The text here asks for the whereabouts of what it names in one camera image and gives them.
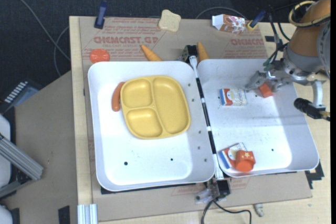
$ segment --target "table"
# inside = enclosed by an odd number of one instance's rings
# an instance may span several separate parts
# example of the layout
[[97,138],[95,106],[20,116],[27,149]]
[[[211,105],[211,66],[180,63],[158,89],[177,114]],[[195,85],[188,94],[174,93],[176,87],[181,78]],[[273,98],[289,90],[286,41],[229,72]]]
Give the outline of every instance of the table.
[[[85,97],[83,96],[84,78],[82,66],[80,17],[71,16],[70,42],[71,42],[71,72],[73,89],[73,107],[75,124],[75,145],[76,145],[76,168],[77,168],[77,193],[78,204],[89,205],[93,202],[91,188],[91,174],[88,151],[88,131]],[[291,36],[294,27],[290,24],[282,25],[287,35]],[[271,26],[267,23],[259,24],[267,54],[273,51],[272,44],[265,41],[265,36],[272,36]],[[302,98],[312,100],[312,92],[306,87],[296,85],[298,95]],[[329,81],[323,85],[323,103],[327,104],[330,110],[330,84]],[[318,148],[321,165],[324,171],[324,178],[321,181],[313,182],[312,198],[292,200],[286,202],[273,202],[264,204],[265,215],[257,217],[252,206],[237,207],[231,209],[250,209],[253,214],[253,223],[329,223],[331,222],[331,193],[330,193],[330,123],[322,120],[307,118],[311,128],[316,146]],[[106,223],[196,223],[201,218],[201,211],[184,212],[181,214],[169,214],[162,216],[143,217],[136,219],[123,219],[108,221]],[[221,210],[209,210],[206,221],[211,223],[227,222],[248,222],[247,214],[231,215]]]

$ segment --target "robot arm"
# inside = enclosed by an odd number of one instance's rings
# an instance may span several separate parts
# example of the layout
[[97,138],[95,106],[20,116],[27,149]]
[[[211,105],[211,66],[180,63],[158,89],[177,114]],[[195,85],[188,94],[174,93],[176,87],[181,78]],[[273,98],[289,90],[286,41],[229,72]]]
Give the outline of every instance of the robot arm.
[[[322,68],[330,79],[330,6],[331,0],[305,1],[295,6],[289,14],[289,21],[297,27],[291,40],[276,49],[264,63],[265,72],[257,71],[245,89],[258,88],[264,82],[273,92],[292,82],[312,86],[314,101],[298,98],[294,106],[314,119],[330,121],[330,113],[322,104],[324,81],[308,80]],[[279,49],[284,50],[283,57],[276,60]]]

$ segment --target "small carton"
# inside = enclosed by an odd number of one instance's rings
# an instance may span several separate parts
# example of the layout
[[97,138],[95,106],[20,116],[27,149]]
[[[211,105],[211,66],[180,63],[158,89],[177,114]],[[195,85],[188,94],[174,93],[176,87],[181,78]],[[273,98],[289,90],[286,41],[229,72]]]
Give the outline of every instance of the small carton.
[[212,25],[219,31],[235,34],[241,34],[246,29],[244,18],[226,14],[212,16]]
[[220,89],[222,105],[246,105],[246,93],[244,89],[223,88]]
[[220,151],[219,156],[227,169],[236,166],[236,154],[240,150],[247,151],[244,143],[237,143]]

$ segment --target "yellow divided plate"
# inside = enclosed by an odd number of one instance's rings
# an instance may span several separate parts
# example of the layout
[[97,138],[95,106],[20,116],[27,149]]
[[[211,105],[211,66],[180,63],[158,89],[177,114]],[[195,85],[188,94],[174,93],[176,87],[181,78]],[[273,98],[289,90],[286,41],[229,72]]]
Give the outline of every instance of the yellow divided plate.
[[175,136],[190,125],[188,104],[181,85],[168,76],[127,81],[120,103],[130,132],[142,139]]

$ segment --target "white tray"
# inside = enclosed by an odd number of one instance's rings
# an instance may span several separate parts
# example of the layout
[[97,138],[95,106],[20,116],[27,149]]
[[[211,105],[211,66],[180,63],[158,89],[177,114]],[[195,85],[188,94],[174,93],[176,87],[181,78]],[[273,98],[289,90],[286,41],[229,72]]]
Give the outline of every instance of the white tray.
[[263,62],[208,59],[198,65],[217,153],[242,142],[256,160],[253,170],[243,173],[226,168],[218,158],[223,172],[231,177],[310,170],[319,162],[306,118],[293,105],[298,96],[292,83],[268,98],[258,90],[249,91],[243,106],[221,105],[219,90],[243,89],[257,70],[263,72]]
[[[273,97],[258,90],[246,94],[243,106],[221,105],[221,88],[244,88],[264,59],[204,60],[198,65],[216,150],[244,143],[256,164],[249,173],[226,168],[230,177],[286,173],[314,169],[319,156],[304,114],[293,106],[293,84]],[[191,125],[175,137],[143,140],[128,130],[122,111],[113,112],[111,98],[119,82],[142,76],[166,75],[185,93]],[[88,73],[100,185],[122,191],[205,182],[214,174],[212,150],[200,95],[192,68],[179,61],[99,62]]]
[[[143,140],[128,130],[111,98],[119,82],[166,75],[188,102],[191,124],[180,135]],[[205,182],[214,175],[212,150],[192,68],[179,61],[99,62],[88,72],[97,179],[110,191]]]

